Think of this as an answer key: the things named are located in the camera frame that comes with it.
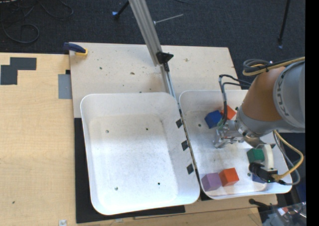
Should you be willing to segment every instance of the blue cube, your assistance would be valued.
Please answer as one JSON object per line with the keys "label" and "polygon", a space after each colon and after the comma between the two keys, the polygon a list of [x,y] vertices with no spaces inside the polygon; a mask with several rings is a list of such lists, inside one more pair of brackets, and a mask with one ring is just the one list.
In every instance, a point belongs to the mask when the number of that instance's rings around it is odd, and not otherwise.
{"label": "blue cube", "polygon": [[221,113],[218,110],[215,110],[213,112],[210,112],[206,117],[205,121],[209,128],[213,128],[217,126],[218,122],[221,119]]}

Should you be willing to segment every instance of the wooden surface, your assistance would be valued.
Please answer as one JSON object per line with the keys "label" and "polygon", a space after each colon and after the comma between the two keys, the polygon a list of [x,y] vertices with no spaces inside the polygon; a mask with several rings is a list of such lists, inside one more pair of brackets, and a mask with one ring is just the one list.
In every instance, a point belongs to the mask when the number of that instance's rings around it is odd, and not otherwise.
{"label": "wooden surface", "polygon": [[[58,97],[58,74],[70,69],[69,55],[0,53],[0,65],[9,65],[10,57],[36,57],[37,68],[18,71],[17,85],[0,85],[0,224],[67,220],[75,226],[73,103]],[[81,225],[261,225],[249,198],[197,201],[182,215]],[[253,198],[277,203],[276,195]]]}

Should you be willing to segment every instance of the black connector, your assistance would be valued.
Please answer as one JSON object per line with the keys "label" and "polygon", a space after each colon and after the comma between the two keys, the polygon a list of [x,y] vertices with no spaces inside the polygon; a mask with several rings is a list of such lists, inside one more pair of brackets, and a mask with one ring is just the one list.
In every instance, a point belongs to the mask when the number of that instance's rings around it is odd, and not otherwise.
{"label": "black connector", "polygon": [[249,164],[249,171],[266,183],[274,183],[275,179],[272,175],[277,174],[278,170],[266,170],[263,167],[263,164],[252,162]]}

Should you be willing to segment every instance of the black clamp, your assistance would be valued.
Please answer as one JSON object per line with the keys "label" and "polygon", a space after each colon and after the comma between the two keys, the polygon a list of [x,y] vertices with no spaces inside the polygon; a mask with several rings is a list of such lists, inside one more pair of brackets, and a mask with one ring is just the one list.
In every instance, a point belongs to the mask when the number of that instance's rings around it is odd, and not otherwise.
{"label": "black clamp", "polygon": [[160,64],[163,64],[165,71],[169,72],[168,61],[173,58],[174,55],[169,53],[158,52],[156,54]]}

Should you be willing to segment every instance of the wooden table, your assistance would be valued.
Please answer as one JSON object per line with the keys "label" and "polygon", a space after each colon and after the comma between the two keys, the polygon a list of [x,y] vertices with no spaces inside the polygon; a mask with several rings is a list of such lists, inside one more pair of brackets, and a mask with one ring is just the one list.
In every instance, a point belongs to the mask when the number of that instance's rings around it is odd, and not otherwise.
{"label": "wooden table", "polygon": [[[174,49],[163,46],[163,50]],[[196,48],[198,55],[207,48]],[[236,77],[227,48],[210,48],[212,60],[223,62],[223,73]],[[58,75],[70,70],[63,54],[1,53],[0,65],[10,57],[36,58],[36,70],[18,70],[17,85],[0,85],[0,221],[15,226],[120,225],[262,225],[251,197],[201,201],[186,205],[185,213],[76,223],[74,108],[72,99],[60,99]],[[195,55],[171,62],[186,64]],[[214,63],[216,72],[222,64]],[[267,205],[276,195],[253,197]]]}

